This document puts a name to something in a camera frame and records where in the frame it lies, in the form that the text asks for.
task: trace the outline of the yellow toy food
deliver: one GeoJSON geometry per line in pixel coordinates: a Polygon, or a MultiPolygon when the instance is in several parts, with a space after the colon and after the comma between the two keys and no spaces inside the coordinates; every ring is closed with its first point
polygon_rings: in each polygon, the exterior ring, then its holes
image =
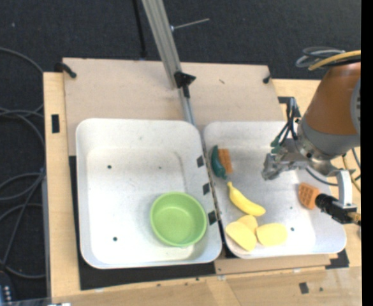
{"type": "Polygon", "coordinates": [[[231,202],[244,213],[259,217],[265,213],[265,208],[253,203],[245,197],[237,188],[233,187],[231,182],[227,183],[229,187],[229,198],[231,202]]]}
{"type": "Polygon", "coordinates": [[[288,237],[287,228],[281,223],[267,223],[256,229],[258,242],[263,246],[283,244],[288,237]]]}
{"type": "Polygon", "coordinates": [[[258,227],[257,219],[253,215],[243,215],[237,221],[245,224],[251,232],[255,232],[258,227]]]}
{"type": "Polygon", "coordinates": [[[225,231],[231,239],[248,252],[252,251],[257,244],[254,232],[241,222],[235,221],[229,223],[225,231]]]}

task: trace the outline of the yellow banana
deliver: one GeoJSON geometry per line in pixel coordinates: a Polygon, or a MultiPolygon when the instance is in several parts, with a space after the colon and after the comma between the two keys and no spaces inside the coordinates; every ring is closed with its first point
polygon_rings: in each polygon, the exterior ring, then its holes
{"type": "Polygon", "coordinates": [[[244,213],[259,217],[265,213],[265,208],[261,205],[253,203],[247,197],[245,197],[237,188],[233,187],[233,184],[229,181],[227,183],[229,187],[229,198],[231,202],[238,207],[244,213]]]}

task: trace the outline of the metal pole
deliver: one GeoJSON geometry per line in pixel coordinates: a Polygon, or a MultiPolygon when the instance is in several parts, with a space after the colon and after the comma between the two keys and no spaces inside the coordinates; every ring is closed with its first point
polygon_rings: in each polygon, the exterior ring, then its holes
{"type": "MultiPolygon", "coordinates": [[[[178,52],[172,36],[172,30],[166,15],[163,0],[142,0],[143,7],[147,14],[149,25],[154,35],[155,43],[161,60],[164,64],[166,75],[170,86],[178,88],[175,81],[175,74],[182,72],[178,52]]],[[[189,98],[184,96],[182,89],[179,90],[179,97],[184,109],[185,120],[195,125],[189,98]]]]}

